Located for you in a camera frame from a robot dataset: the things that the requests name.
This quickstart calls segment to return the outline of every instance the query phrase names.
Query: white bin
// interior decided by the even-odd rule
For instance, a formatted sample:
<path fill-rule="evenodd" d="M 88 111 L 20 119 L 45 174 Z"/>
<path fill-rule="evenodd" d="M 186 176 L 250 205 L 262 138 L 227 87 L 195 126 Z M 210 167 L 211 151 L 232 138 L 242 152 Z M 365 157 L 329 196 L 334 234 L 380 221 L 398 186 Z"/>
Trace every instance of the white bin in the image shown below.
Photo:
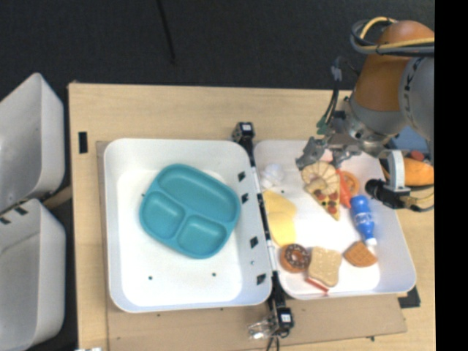
<path fill-rule="evenodd" d="M 38 200 L 59 188 L 64 151 L 64 107 L 35 73 L 0 102 L 0 351 L 64 321 L 65 232 Z"/>
<path fill-rule="evenodd" d="M 0 351 L 54 337 L 64 319 L 65 232 L 32 199 L 0 218 Z"/>

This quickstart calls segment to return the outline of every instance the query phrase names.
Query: blue plate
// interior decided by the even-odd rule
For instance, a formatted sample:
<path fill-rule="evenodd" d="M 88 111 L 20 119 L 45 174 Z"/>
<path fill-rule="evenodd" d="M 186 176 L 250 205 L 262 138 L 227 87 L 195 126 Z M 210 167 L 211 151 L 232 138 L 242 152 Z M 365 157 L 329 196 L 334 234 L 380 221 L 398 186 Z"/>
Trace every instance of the blue plate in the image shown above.
<path fill-rule="evenodd" d="M 204 172 L 183 164 L 165 167 L 140 206 L 140 223 L 153 238 L 190 257 L 215 255 L 237 224 L 237 194 Z"/>

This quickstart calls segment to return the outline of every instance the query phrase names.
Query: tray hinge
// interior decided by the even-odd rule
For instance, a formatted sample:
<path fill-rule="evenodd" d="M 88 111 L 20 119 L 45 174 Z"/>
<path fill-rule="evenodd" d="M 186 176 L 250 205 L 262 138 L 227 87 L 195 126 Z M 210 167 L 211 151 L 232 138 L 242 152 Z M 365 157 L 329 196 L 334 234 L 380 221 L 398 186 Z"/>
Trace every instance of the tray hinge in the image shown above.
<path fill-rule="evenodd" d="M 290 329 L 294 326 L 294 319 L 291 309 L 286 307 L 286 296 L 279 283 L 278 270 L 276 265 L 276 258 L 274 253 L 274 245 L 271 240 L 270 230 L 268 228 L 268 219 L 266 216 L 265 203 L 263 200 L 260 182 L 258 180 L 257 166 L 255 164 L 254 150 L 252 139 L 255 136 L 254 127 L 251 122 L 238 122 L 232 133 L 232 139 L 241 145 L 249 155 L 250 165 L 257 186 L 257 200 L 260 208 L 260 215 L 262 217 L 263 230 L 265 232 L 266 243 L 268 248 L 268 258 L 272 267 L 271 283 L 273 289 L 268 298 L 268 305 L 271 312 L 276 318 L 276 334 L 285 337 L 289 334 Z"/>

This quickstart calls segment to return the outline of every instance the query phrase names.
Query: toy bread slice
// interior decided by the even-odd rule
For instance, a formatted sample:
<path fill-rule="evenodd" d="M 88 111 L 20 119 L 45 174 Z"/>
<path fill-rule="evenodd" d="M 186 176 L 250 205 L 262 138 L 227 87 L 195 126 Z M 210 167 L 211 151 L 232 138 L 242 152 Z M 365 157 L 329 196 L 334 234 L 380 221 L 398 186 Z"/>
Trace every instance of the toy bread slice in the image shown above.
<path fill-rule="evenodd" d="M 319 246 L 314 247 L 308 269 L 309 277 L 323 283 L 327 287 L 336 286 L 341 260 L 341 253 L 338 251 Z"/>

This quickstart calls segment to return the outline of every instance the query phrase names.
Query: yellow cheese wedge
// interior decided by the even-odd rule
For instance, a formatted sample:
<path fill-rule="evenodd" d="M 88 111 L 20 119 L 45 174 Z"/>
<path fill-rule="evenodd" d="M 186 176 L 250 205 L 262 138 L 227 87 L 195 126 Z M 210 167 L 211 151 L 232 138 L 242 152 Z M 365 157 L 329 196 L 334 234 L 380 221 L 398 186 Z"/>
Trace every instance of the yellow cheese wedge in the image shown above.
<path fill-rule="evenodd" d="M 295 243 L 294 219 L 285 212 L 271 212 L 267 215 L 272 239 L 280 247 Z"/>
<path fill-rule="evenodd" d="M 297 208 L 286 197 L 281 196 L 271 190 L 263 192 L 263 200 L 265 201 L 266 213 L 282 212 L 289 214 L 293 218 L 297 212 Z"/>

